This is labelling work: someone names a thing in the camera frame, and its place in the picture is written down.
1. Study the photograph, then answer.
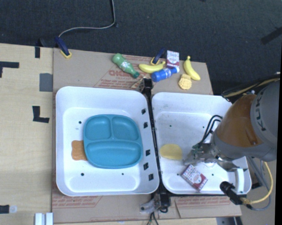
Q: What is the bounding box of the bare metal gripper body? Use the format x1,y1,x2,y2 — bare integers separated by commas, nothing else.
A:
192,142,227,165

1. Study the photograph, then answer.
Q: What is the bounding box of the red and white carton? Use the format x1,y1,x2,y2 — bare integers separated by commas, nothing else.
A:
180,163,209,192
165,50,181,69

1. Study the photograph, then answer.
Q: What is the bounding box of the yellow round toy crisp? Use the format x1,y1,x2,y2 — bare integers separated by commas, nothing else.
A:
159,143,184,161

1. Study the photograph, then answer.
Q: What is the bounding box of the white plastic tray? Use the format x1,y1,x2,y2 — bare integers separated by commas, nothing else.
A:
147,91,256,198
51,85,165,201

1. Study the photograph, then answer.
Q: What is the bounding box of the yellow toy corn piece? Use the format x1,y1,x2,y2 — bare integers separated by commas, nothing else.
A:
178,73,193,91

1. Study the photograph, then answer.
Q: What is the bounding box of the blue divided plate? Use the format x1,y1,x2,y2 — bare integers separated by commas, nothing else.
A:
81,113,145,171

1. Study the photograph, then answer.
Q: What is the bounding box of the yellow banana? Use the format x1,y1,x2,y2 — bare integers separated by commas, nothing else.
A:
182,55,202,82
138,60,166,75

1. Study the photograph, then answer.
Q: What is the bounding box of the blue bottle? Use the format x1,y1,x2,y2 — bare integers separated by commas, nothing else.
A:
151,65,181,84

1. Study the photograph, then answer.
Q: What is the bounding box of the orange toy bread slice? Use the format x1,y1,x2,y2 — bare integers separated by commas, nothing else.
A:
70,139,89,162

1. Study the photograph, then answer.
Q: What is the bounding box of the green bottle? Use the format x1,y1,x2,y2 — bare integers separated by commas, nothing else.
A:
110,53,141,79

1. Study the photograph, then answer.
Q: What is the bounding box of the brown cardboard board, red print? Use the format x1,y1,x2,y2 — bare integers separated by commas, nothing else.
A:
45,47,249,225

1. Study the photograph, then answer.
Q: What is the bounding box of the black cylinder on white bracket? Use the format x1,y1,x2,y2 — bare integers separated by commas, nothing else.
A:
219,167,246,206

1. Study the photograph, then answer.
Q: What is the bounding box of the black block with thin wires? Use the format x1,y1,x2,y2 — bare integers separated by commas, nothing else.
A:
150,192,172,211
142,78,154,92

